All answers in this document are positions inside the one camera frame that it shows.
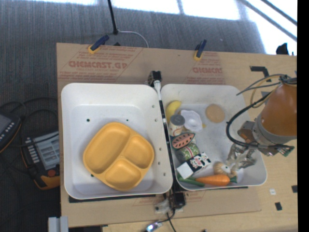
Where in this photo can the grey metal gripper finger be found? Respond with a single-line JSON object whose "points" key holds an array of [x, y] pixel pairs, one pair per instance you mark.
{"points": [[233, 153], [250, 160]]}

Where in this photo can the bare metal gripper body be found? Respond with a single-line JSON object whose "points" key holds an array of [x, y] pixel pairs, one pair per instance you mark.
{"points": [[248, 132]]}

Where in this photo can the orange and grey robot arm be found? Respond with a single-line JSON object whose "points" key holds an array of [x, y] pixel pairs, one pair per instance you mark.
{"points": [[280, 115]]}

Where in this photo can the white plastic tray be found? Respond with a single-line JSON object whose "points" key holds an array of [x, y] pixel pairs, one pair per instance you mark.
{"points": [[108, 103], [217, 141]]}

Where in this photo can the orange carrot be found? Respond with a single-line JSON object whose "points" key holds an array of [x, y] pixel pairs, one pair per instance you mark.
{"points": [[213, 180]]}

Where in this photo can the tan round biscuit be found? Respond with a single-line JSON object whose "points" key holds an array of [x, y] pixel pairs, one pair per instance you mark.
{"points": [[215, 113]]}

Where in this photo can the cow print milk carton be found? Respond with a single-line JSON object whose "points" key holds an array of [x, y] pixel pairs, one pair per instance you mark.
{"points": [[196, 164]]}

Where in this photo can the green patterned can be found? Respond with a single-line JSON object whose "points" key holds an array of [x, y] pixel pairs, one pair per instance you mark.
{"points": [[189, 151]]}

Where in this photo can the white fried egg toy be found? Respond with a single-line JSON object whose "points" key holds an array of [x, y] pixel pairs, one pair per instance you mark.
{"points": [[193, 122]]}

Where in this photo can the red watermelon slice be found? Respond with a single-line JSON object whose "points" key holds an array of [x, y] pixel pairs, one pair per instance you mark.
{"points": [[182, 141]]}

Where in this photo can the small can with grey lid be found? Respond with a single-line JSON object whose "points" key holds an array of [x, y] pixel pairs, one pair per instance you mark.
{"points": [[176, 127]]}

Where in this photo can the thin black and white rod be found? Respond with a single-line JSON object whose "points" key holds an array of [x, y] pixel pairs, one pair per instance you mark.
{"points": [[165, 124]]}

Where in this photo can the yellow banana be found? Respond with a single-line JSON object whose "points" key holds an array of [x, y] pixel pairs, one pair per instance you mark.
{"points": [[172, 109]]}

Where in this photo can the brown cardboard board red print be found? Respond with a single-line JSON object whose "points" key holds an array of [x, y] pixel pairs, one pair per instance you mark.
{"points": [[169, 64]]}

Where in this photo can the yellow divided plate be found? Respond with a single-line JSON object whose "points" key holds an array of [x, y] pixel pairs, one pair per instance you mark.
{"points": [[113, 149]]}

